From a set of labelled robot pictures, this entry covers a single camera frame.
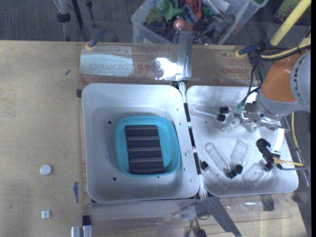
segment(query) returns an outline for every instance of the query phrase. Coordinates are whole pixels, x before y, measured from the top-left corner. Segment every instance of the beige tabletop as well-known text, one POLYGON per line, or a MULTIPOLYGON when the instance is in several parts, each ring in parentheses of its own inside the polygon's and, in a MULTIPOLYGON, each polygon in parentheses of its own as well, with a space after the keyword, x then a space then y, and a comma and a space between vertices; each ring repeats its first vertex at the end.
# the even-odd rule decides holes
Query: beige tabletop
MULTIPOLYGON (((80 45, 0 41, 0 236, 67 237, 72 226, 82 225, 81 99, 76 96, 80 45), (49 175, 40 173, 44 164, 52 167, 49 175), (45 210, 48 219, 41 217, 45 210)), ((230 201, 223 203, 231 207, 230 201)), ((286 215, 245 219, 237 227, 247 236, 258 236, 252 235, 258 228, 261 236, 305 236, 297 205, 289 197, 284 203, 290 208, 286 215), (267 222, 277 232, 267 229, 267 222)), ((236 211, 231 213, 237 220, 236 211)), ((205 226, 208 234, 232 236, 212 232, 218 229, 215 224, 205 226)), ((157 230, 103 235, 157 236, 157 230)))

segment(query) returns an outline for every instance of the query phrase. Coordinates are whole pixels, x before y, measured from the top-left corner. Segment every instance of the yellow tube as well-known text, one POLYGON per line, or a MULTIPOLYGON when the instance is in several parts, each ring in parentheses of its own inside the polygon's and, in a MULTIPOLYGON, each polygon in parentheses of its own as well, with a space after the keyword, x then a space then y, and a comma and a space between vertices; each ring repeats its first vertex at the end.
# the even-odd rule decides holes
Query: yellow tube
POLYGON ((270 39, 270 44, 277 46, 296 21, 303 15, 305 10, 311 5, 312 0, 301 0, 288 18, 283 22, 278 31, 270 39))

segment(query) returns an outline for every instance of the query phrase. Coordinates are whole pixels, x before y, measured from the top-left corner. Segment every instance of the white round object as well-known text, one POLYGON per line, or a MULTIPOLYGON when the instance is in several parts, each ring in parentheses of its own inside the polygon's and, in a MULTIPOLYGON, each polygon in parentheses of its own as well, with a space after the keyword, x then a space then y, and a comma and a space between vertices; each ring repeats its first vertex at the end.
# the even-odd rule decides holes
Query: white round object
POLYGON ((45 164, 42 167, 40 167, 39 171, 42 175, 48 175, 51 173, 51 166, 45 164))

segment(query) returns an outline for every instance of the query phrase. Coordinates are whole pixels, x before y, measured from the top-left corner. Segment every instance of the blue tray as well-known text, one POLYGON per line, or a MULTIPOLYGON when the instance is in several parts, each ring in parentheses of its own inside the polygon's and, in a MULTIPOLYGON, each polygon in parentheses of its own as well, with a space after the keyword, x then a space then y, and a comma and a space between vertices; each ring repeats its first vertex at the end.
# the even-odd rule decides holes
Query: blue tray
POLYGON ((165 118, 158 116, 133 116, 122 118, 116 123, 114 142, 118 165, 126 175, 132 177, 158 177, 171 174, 180 166, 181 157, 178 137, 172 123, 165 118), (129 173, 128 151, 125 135, 125 126, 127 125, 157 126, 165 173, 152 175, 135 175, 129 173))

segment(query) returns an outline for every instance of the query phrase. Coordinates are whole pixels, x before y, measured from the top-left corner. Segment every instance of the floor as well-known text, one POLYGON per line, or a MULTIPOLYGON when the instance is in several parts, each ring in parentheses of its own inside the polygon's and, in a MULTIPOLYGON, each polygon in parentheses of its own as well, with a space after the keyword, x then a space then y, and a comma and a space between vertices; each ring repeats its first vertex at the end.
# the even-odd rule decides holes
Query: floor
MULTIPOLYGON (((83 34, 78 24, 78 15, 74 3, 69 1, 71 15, 69 23, 71 41, 88 41, 100 30, 107 29, 109 34, 105 41, 118 37, 118 42, 132 42, 133 31, 131 16, 145 0, 91 0, 92 14, 96 23, 93 26, 89 8, 85 0, 78 0, 81 11, 83 34)), ((254 14, 236 36, 231 36, 225 44, 249 45, 260 40, 269 40, 278 29, 274 12, 283 0, 270 0, 266 6, 254 14)), ((58 9, 53 0, 0 0, 0 40, 38 40, 63 41, 63 26, 57 20, 58 9)), ((298 20, 280 47, 296 45, 311 28, 311 15, 298 20)), ((295 129, 298 143, 310 159, 311 125, 310 114, 295 113, 295 129)), ((311 236, 311 170, 302 176, 301 185, 293 199, 299 204, 306 228, 311 236)))

